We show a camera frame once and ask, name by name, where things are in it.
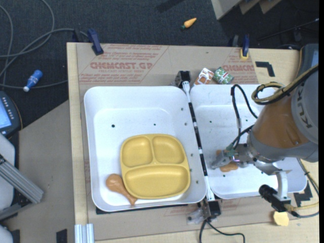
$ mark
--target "yellow divided plate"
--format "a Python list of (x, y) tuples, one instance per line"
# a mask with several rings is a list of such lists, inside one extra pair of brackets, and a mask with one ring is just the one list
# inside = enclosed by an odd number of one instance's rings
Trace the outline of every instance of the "yellow divided plate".
[(120, 166), (127, 191), (141, 199), (160, 199), (184, 193), (190, 170), (181, 142), (166, 134), (145, 134), (126, 139)]

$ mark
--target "orange toy drumstick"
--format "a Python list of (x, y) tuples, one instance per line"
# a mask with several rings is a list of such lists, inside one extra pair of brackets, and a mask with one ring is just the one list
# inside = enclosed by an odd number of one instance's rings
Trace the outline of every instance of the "orange toy drumstick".
[(121, 193), (122, 195), (124, 195), (128, 199), (128, 201), (131, 203), (131, 205), (135, 204), (137, 198), (128, 193), (120, 175), (111, 174), (106, 180), (106, 185), (111, 191), (118, 192), (118, 193)]

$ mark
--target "black bracket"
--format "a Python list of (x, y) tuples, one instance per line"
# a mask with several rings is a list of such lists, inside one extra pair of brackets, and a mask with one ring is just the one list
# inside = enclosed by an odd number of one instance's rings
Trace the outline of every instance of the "black bracket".
[(175, 79), (175, 83), (176, 86), (178, 88), (182, 88), (182, 82), (184, 81), (188, 81), (190, 83), (191, 81), (191, 75), (190, 75), (190, 71), (179, 71), (176, 79)]
[(295, 197), (296, 204), (297, 204), (298, 207), (301, 206), (302, 201), (310, 200), (313, 197), (313, 195), (312, 195), (312, 192), (310, 190), (309, 183), (307, 182), (307, 185), (306, 185), (306, 187), (304, 189), (304, 193), (295, 192), (294, 197)]
[(268, 70), (269, 76), (274, 76), (272, 65), (269, 62), (256, 61), (255, 64), (257, 65), (257, 67), (266, 67)]

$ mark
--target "clamp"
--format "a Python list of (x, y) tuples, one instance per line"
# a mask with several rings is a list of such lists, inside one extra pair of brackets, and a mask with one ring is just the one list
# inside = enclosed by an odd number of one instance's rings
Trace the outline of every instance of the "clamp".
[(249, 57), (249, 44), (250, 44), (250, 36), (248, 34), (246, 34), (244, 36), (244, 40), (243, 40), (243, 46), (240, 50), (240, 54), (239, 57), (243, 60), (247, 60)]
[(94, 51), (94, 53), (97, 56), (100, 54), (103, 54), (103, 49), (100, 46), (97, 32), (94, 29), (90, 28), (90, 29), (88, 29), (87, 34), (88, 34), (89, 41), (93, 43), (92, 50)]

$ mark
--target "wire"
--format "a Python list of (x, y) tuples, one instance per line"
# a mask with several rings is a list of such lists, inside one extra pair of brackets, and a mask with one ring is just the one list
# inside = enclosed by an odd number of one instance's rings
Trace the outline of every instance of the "wire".
[(278, 46), (277, 49), (288, 49), (288, 50), (300, 51), (302, 49), (302, 46), (295, 45), (295, 44), (282, 44), (282, 45)]
[(292, 7), (294, 7), (297, 11), (302, 11), (302, 12), (305, 12), (305, 13), (319, 13), (318, 10), (306, 10), (306, 9), (303, 9), (301, 7), (298, 7), (294, 4), (294, 2), (292, 0), (287, 0)]
[(209, 226), (211, 226), (215, 231), (217, 231), (218, 233), (224, 235), (224, 236), (237, 236), (237, 235), (240, 235), (243, 237), (243, 243), (245, 243), (245, 236), (243, 233), (224, 233), (222, 231), (220, 231), (219, 229), (215, 228), (208, 219), (205, 219), (203, 222), (202, 222), (202, 225), (200, 227), (200, 231), (199, 231), (199, 243), (202, 243), (201, 241), (201, 237), (203, 235), (203, 230), (204, 230), (204, 227), (206, 225), (206, 223), (208, 223)]
[[(52, 30), (49, 31), (45, 34), (43, 34), (42, 36), (38, 37), (37, 39), (35, 39), (34, 41), (32, 41), (30, 44), (28, 44), (22, 51), (24, 51), (26, 48), (29, 48), (30, 46), (34, 45), (35, 43), (37, 43), (39, 40), (41, 40), (42, 38), (45, 38), (48, 35), (52, 35), (52, 33), (55, 32), (61, 32), (61, 31), (74, 31), (74, 29), (72, 28), (62, 28), (62, 29), (56, 29), (56, 30)], [(15, 58), (13, 58), (8, 64), (7, 66), (0, 72), (0, 76), (6, 71), (6, 69), (13, 63), (13, 61), (17, 58), (17, 56)]]
[[(52, 28), (51, 30), (54, 30), (54, 26), (55, 26), (55, 17), (54, 17), (54, 13), (53, 13), (53, 10), (52, 8), (50, 7), (50, 5), (45, 1), (45, 0), (41, 0), (46, 6), (47, 8), (49, 9), (50, 13), (51, 13), (51, 16), (52, 16)], [(38, 46), (36, 46), (35, 48), (33, 49), (30, 49), (28, 51), (25, 51), (27, 50), (30, 46), (32, 46), (33, 44), (31, 45), (28, 45), (26, 46), (20, 53), (16, 53), (16, 54), (10, 54), (10, 55), (0, 55), (0, 58), (7, 58), (7, 57), (16, 57), (16, 56), (20, 56), (20, 55), (24, 55), (26, 53), (29, 53), (29, 52), (32, 52), (38, 48), (40, 48), (41, 46), (43, 46), (49, 39), (50, 39), (51, 35), (49, 35), (45, 41), (43, 41), (41, 44), (39, 44)]]
[(209, 224), (209, 226), (211, 226), (215, 231), (217, 231), (218, 233), (225, 235), (225, 236), (237, 236), (240, 235), (243, 237), (243, 243), (245, 243), (245, 236), (243, 233), (224, 233), (220, 230), (218, 230), (217, 228), (215, 228), (209, 221), (207, 221), (207, 223)]
[[(10, 41), (9, 41), (9, 48), (8, 48), (8, 53), (7, 53), (9, 55), (10, 51), (11, 51), (11, 47), (12, 47), (13, 38), (14, 38), (14, 24), (12, 22), (12, 19), (10, 17), (10, 14), (8, 13), (8, 11), (1, 5), (0, 5), (0, 9), (4, 11), (4, 13), (8, 17), (8, 20), (10, 23)], [(6, 58), (5, 66), (8, 64), (8, 60), (9, 60), (9, 58)], [(5, 81), (6, 81), (6, 72), (4, 73), (3, 84), (5, 84)]]
[[(23, 48), (19, 53), (14, 53), (14, 54), (10, 54), (11, 53), (11, 49), (12, 49), (12, 43), (13, 43), (13, 36), (14, 36), (14, 31), (13, 31), (13, 23), (12, 23), (12, 19), (10, 17), (10, 14), (7, 12), (7, 10), (5, 8), (3, 8), (2, 6), (0, 6), (0, 9), (2, 9), (4, 11), (4, 13), (7, 15), (9, 22), (10, 22), (10, 27), (11, 27), (11, 38), (10, 38), (10, 43), (9, 43), (9, 49), (8, 49), (8, 53), (7, 55), (0, 55), (0, 58), (5, 58), (6, 62), (5, 62), (5, 67), (2, 69), (2, 71), (0, 72), (0, 77), (3, 75), (3, 84), (0, 84), (1, 87), (3, 88), (11, 88), (11, 89), (21, 89), (22, 87), (17, 87), (17, 86), (8, 86), (5, 85), (5, 79), (6, 79), (6, 71), (8, 69), (8, 67), (21, 55), (25, 55), (27, 53), (30, 53), (32, 51), (37, 50), (38, 48), (40, 48), (41, 46), (43, 46), (44, 44), (46, 44), (48, 42), (48, 40), (50, 39), (50, 37), (52, 36), (53, 33), (56, 32), (61, 32), (61, 31), (75, 31), (75, 29), (72, 28), (61, 28), (61, 29), (54, 29), (55, 27), (55, 17), (54, 17), (54, 13), (52, 8), (50, 7), (50, 5), (45, 1), (45, 0), (40, 0), (42, 1), (47, 8), (50, 11), (51, 17), (52, 17), (52, 27), (51, 30), (45, 34), (43, 34), (42, 36), (38, 37), (37, 39), (33, 40), (30, 44), (28, 44), (25, 48)], [(87, 34), (84, 32), (80, 32), (82, 35), (87, 37)], [(37, 46), (33, 47), (32, 49), (29, 49), (31, 46), (33, 46), (34, 44), (36, 44), (37, 42), (41, 41), (42, 39), (45, 39), (43, 42), (41, 42), (40, 44), (38, 44)], [(52, 87), (52, 86), (57, 86), (63, 83), (66, 83), (67, 80), (61, 81), (61, 82), (57, 82), (57, 83), (53, 83), (50, 85), (45, 85), (45, 86), (37, 86), (34, 88), (48, 88), (48, 87)]]
[[(307, 176), (308, 180), (310, 181), (310, 183), (312, 184), (315, 192), (317, 193), (317, 196), (319, 198), (319, 187), (318, 187), (318, 184), (315, 182), (315, 180), (313, 179), (313, 177), (310, 175), (310, 173), (307, 171), (305, 165), (302, 163), (302, 161), (300, 159), (298, 159), (298, 162), (300, 164), (300, 166), (302, 167), (303, 171), (305, 172), (305, 176)], [(316, 206), (318, 205), (319, 202), (313, 204), (313, 205), (308, 205), (308, 206), (302, 206), (302, 207), (296, 207), (297, 210), (300, 210), (300, 209), (307, 209), (307, 208), (310, 208), (310, 207), (313, 207), (313, 206)], [(297, 214), (296, 217), (298, 218), (309, 218), (309, 217), (314, 217), (316, 215), (319, 214), (319, 211), (317, 211), (316, 213), (313, 213), (313, 214), (310, 214), (310, 215), (299, 215)]]
[[(67, 83), (67, 80), (63, 80), (63, 81), (49, 84), (49, 85), (32, 87), (32, 89), (49, 88), (49, 87), (58, 86), (58, 85), (65, 84), (65, 83)], [(0, 84), (0, 87), (11, 88), (11, 89), (23, 89), (24, 88), (24, 87), (17, 87), (17, 86), (8, 86), (8, 85), (3, 85), (3, 84)]]
[(202, 243), (202, 241), (201, 241), (201, 237), (202, 237), (202, 235), (203, 235), (203, 230), (204, 230), (204, 227), (205, 227), (205, 225), (206, 225), (206, 220), (204, 220), (203, 222), (202, 222), (202, 225), (201, 225), (201, 227), (200, 227), (200, 231), (199, 231), (199, 243)]
[[(289, 95), (293, 89), (295, 89), (299, 84), (304, 82), (310, 75), (312, 75), (316, 71), (318, 71), (318, 64), (312, 66), (310, 69), (303, 72), (287, 86), (283, 86), (282, 84), (277, 82), (270, 82), (264, 85), (260, 85), (253, 91), (251, 97), (253, 101), (259, 105), (274, 103), (280, 100), (281, 98), (283, 98), (284, 96)], [(263, 91), (265, 88), (269, 88), (269, 87), (274, 87), (279, 89), (272, 96), (268, 96), (265, 98), (258, 98), (258, 93)]]
[(245, 130), (243, 130), (233, 141), (232, 141), (232, 144), (234, 145), (235, 144), (235, 142), (236, 141), (238, 141), (239, 139), (240, 139), (240, 137), (244, 134), (244, 133), (246, 133), (246, 132), (248, 132), (248, 131), (250, 131), (250, 129), (252, 129), (252, 127), (253, 127), (253, 125), (251, 125), (251, 126), (249, 126), (249, 127), (247, 127)]
[(251, 107), (250, 107), (250, 103), (248, 101), (248, 98), (247, 98), (247, 95), (245, 94), (243, 88), (238, 85), (238, 84), (235, 84), (231, 87), (231, 96), (232, 96), (232, 104), (233, 104), (233, 108), (234, 108), (234, 111), (235, 111), (235, 115), (236, 115), (236, 120), (237, 120), (237, 126), (238, 126), (238, 137), (237, 137), (237, 141), (236, 141), (236, 144), (234, 145), (234, 149), (237, 148), (238, 144), (239, 144), (239, 140), (240, 140), (240, 133), (241, 133), (241, 122), (240, 122), (240, 116), (239, 116), (239, 113), (238, 113), (238, 108), (237, 108), (237, 105), (236, 105), (236, 99), (235, 99), (235, 88), (239, 88), (239, 90), (242, 92), (243, 96), (244, 96), (244, 99), (245, 99), (245, 102), (248, 106), (248, 109), (250, 111), (250, 113), (255, 117), (255, 118), (258, 118), (258, 116), (252, 111)]

